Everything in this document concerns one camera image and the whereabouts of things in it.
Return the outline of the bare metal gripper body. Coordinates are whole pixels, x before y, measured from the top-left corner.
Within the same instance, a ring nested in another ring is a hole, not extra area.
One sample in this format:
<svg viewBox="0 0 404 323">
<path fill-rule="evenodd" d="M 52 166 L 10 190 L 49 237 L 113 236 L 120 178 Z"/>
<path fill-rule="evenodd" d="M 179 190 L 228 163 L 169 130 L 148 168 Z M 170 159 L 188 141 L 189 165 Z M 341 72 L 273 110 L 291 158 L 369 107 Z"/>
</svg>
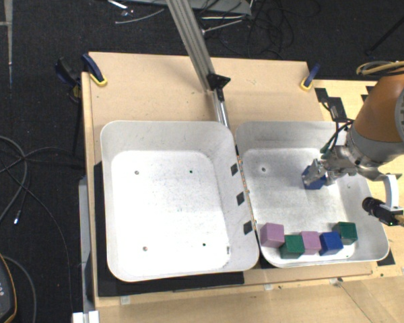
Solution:
<svg viewBox="0 0 404 323">
<path fill-rule="evenodd" d="M 381 181 L 386 176 L 379 170 L 382 163 L 370 159 L 352 146 L 334 146 L 322 155 L 322 163 L 326 171 L 334 171 L 336 180 L 359 174 L 371 181 Z"/>
</svg>

